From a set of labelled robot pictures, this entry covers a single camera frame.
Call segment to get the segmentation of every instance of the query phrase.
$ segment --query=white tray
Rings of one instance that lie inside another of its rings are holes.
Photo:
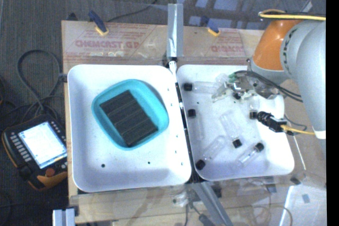
[[[122,150],[101,130],[91,111],[96,95],[126,80],[152,85],[162,97],[168,128],[139,148]],[[174,78],[161,66],[78,65],[68,73],[73,179],[85,192],[178,185],[191,165]]]
[[[249,119],[249,107],[259,105],[258,110],[273,114],[276,118],[284,116],[284,101],[282,96],[274,100],[267,100],[260,96],[251,97],[248,102],[240,103],[233,97],[228,96],[215,103],[211,95],[197,94],[184,91],[184,83],[196,81],[212,82],[216,77],[225,73],[229,75],[238,70],[246,70],[246,66],[215,66],[215,65],[184,65],[178,69],[177,79],[186,115],[189,109],[195,109],[203,116],[203,132],[197,130],[197,118],[187,117],[188,132],[192,148],[194,163],[202,158],[203,150],[219,135],[225,135],[224,129],[219,121],[220,116],[227,110],[233,112],[234,120],[239,123],[241,140],[243,145],[234,148],[231,139],[221,153],[214,160],[206,162],[198,174],[205,180],[216,181],[236,178],[250,178],[261,176],[285,175],[294,169],[294,159],[285,133],[275,133],[257,120]],[[236,166],[236,158],[249,146],[262,141],[264,150],[258,158],[252,161],[246,168]]]

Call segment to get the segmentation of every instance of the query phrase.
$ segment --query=yellow cable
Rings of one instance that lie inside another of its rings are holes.
[[[294,128],[289,127],[285,124],[281,125],[280,127],[284,130],[284,132],[291,131],[291,132],[296,132],[296,133],[301,133],[301,134],[315,135],[315,133],[313,133],[313,132],[307,132],[307,131],[303,131],[303,130],[294,129]]]
[[[289,14],[285,11],[276,10],[276,9],[269,9],[258,13],[258,16],[261,18],[268,18],[268,19],[289,19],[289,20],[318,20],[318,21],[325,21],[325,16],[319,15],[308,15],[308,14]]]

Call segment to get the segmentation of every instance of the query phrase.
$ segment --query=bottle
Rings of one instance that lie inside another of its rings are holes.
[[[240,167],[246,167],[251,161],[258,157],[258,154],[264,149],[264,144],[259,142],[251,148],[243,152],[236,160],[236,164]]]
[[[196,140],[202,140],[205,134],[202,116],[197,113],[195,109],[188,110],[188,124],[190,128],[190,135]]]
[[[198,160],[195,163],[195,166],[198,170],[202,170],[206,165],[207,161],[212,161],[226,146],[226,138],[223,135],[220,135],[209,144],[202,153],[202,159]]]
[[[217,89],[218,84],[216,82],[195,81],[184,84],[184,90],[187,92],[214,94]]]
[[[232,110],[228,110],[220,116],[220,122],[222,124],[222,127],[224,128],[226,136],[228,136],[232,141],[233,146],[235,148],[239,148],[240,146],[242,146],[243,144],[239,138],[241,134],[241,128],[235,120],[235,112]]]

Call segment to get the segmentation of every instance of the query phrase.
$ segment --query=black rectangular object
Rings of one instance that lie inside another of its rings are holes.
[[[128,147],[158,130],[130,91],[107,100],[100,107]]]

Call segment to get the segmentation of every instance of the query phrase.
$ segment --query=clear plastic vial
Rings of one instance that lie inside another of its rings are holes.
[[[188,110],[188,123],[190,135],[193,136],[196,140],[202,140],[205,135],[205,130],[203,127],[201,114],[199,114],[199,112],[196,112],[195,109]]]
[[[259,153],[264,149],[264,144],[259,142],[251,148],[247,149],[242,155],[237,158],[237,165],[246,167],[251,161],[258,157]]]
[[[196,164],[197,169],[203,169],[206,165],[206,161],[213,160],[223,148],[226,146],[226,138],[223,135],[220,135],[214,139],[203,151],[202,159],[200,159]]]
[[[216,82],[195,81],[184,84],[184,90],[188,92],[214,94],[217,89],[218,84]]]
[[[230,138],[235,148],[242,146],[242,142],[239,138],[241,133],[240,125],[236,122],[235,112],[232,110],[226,111],[223,115],[220,116],[220,122],[226,136]]]

